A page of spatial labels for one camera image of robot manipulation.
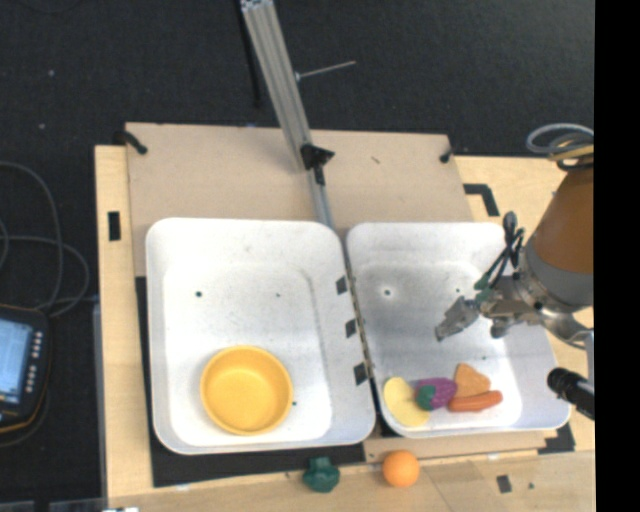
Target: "orange ball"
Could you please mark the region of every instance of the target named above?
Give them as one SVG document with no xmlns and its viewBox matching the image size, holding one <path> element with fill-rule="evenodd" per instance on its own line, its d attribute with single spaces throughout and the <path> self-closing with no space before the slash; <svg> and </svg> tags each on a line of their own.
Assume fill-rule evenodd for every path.
<svg viewBox="0 0 640 512">
<path fill-rule="evenodd" d="M 410 451 L 397 450 L 385 457 L 382 475 L 394 487 L 410 487 L 420 476 L 420 464 Z"/>
</svg>

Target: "metal bracket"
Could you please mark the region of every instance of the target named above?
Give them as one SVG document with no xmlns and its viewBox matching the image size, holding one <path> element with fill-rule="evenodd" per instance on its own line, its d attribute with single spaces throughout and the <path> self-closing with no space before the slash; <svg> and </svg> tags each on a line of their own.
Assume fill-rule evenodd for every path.
<svg viewBox="0 0 640 512">
<path fill-rule="evenodd" d="M 335 153 L 312 144 L 304 144 L 300 149 L 300 154 L 302 155 L 305 169 L 307 171 L 313 169 L 316 183 L 324 187 L 326 182 L 324 179 L 323 166 L 333 158 Z"/>
</svg>

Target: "black floor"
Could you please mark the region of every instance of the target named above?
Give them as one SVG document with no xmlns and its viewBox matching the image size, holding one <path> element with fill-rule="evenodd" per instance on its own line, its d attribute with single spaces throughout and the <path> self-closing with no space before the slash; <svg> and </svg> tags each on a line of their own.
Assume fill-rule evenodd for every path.
<svg viewBox="0 0 640 512">
<path fill-rule="evenodd" d="M 595 0 L 277 5 L 297 71 L 357 62 L 302 81 L 312 128 L 445 133 L 457 153 L 476 155 L 527 155 L 527 134 L 548 123 L 593 128 Z M 89 295 L 92 150 L 126 121 L 276 126 L 268 97 L 254 107 L 231 0 L 0 0 L 0 161 L 49 185 L 65 242 L 89 263 Z M 43 197 L 0 167 L 11 235 L 52 236 Z M 82 284 L 73 259 L 66 270 L 63 296 Z M 39 304 L 55 275 L 50 247 L 11 244 L 0 303 Z M 0 447 L 0 503 L 101 492 L 92 304 L 52 328 L 47 415 L 30 438 Z"/>
</svg>

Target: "white tray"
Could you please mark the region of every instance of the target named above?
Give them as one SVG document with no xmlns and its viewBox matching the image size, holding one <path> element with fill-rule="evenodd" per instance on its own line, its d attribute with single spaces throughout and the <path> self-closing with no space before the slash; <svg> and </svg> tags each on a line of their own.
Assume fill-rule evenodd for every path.
<svg viewBox="0 0 640 512">
<path fill-rule="evenodd" d="M 504 248 L 502 229 L 489 223 L 368 223 L 354 227 L 347 248 L 355 293 L 378 395 L 390 377 L 410 384 L 429 377 L 453 378 L 466 362 L 487 375 L 504 399 L 482 412 L 431 412 L 420 427 L 405 427 L 380 400 L 389 426 L 410 438 L 563 425 L 569 405 L 547 387 L 556 360 L 540 326 L 513 327 L 493 339 L 490 321 L 438 342 L 435 327 L 459 295 L 473 298 L 474 283 Z"/>
<path fill-rule="evenodd" d="M 146 239 L 153 424 L 182 454 L 354 444 L 375 424 L 337 235 L 315 222 L 164 219 Z M 254 345 L 278 357 L 294 405 L 275 430 L 238 436 L 199 396 L 221 349 Z"/>
</svg>

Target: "black mat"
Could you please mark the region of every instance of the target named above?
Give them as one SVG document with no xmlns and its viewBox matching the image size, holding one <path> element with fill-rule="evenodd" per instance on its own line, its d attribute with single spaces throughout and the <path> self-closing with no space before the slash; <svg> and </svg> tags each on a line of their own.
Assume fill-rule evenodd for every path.
<svg viewBox="0 0 640 512">
<path fill-rule="evenodd" d="M 136 278 L 140 342 L 144 364 L 147 417 L 151 419 L 150 379 L 147 328 L 146 279 Z M 215 455 L 180 455 L 168 450 L 157 438 L 149 421 L 151 466 L 156 487 L 177 485 L 232 476 L 275 473 L 306 469 L 309 459 L 326 456 L 336 466 L 365 461 L 361 443 L 348 446 L 276 450 L 269 452 L 229 453 Z"/>
</svg>

